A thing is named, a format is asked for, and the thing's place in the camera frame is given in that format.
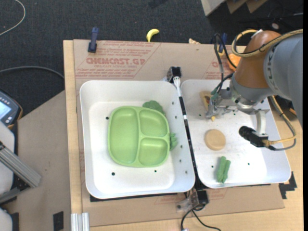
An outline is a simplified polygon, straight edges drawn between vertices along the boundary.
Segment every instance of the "green divided plate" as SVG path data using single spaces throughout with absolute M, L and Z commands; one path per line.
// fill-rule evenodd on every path
M 125 166 L 156 167 L 169 155 L 170 132 L 166 117 L 157 110 L 122 106 L 109 117 L 108 151 Z

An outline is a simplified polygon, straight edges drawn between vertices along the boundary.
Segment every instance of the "banana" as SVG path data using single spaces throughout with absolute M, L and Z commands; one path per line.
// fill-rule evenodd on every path
M 148 42 L 151 41 L 151 38 L 153 35 L 159 33 L 158 29 L 151 29 L 150 31 L 148 31 L 147 35 L 146 35 L 146 39 L 148 40 Z

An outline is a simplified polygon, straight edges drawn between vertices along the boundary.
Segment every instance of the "blue clamp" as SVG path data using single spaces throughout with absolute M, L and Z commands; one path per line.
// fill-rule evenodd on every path
M 221 39 L 222 39 L 222 42 L 219 44 L 219 49 L 218 49 L 218 52 L 219 53 L 223 53 L 223 45 L 222 44 L 226 44 L 227 43 L 227 34 L 226 33 L 223 33 L 222 36 L 221 36 Z
M 97 47 L 97 35 L 98 35 L 98 27 L 94 27 L 92 29 L 91 42 L 89 43 L 88 52 L 95 53 Z

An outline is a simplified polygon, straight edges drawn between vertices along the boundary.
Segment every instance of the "white cable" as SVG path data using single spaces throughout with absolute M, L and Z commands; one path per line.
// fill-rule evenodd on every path
M 2 36 L 3 34 L 9 32 L 9 31 L 11 31 L 11 30 L 13 30 L 14 28 L 18 27 L 18 26 L 23 22 L 23 20 L 24 20 L 24 18 L 25 18 L 25 16 L 26 16 L 26 8 L 25 8 L 25 6 L 21 3 L 21 1 L 19 1 L 19 0 L 13 0 L 13 1 L 18 2 L 18 3 L 23 7 L 23 10 L 24 10 L 23 18 L 22 18 L 16 25 L 14 25 L 14 26 L 12 26 L 11 28 L 9 28 L 8 30 L 6 30 L 6 31 L 4 31 L 4 32 L 2 32 L 2 33 L 0 33 L 0 36 Z

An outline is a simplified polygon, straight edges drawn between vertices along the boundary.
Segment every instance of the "round cookie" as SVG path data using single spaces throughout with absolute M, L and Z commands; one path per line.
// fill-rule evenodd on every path
M 226 145 L 225 135 L 217 129 L 207 131 L 205 133 L 204 141 L 208 148 L 214 151 L 219 151 Z

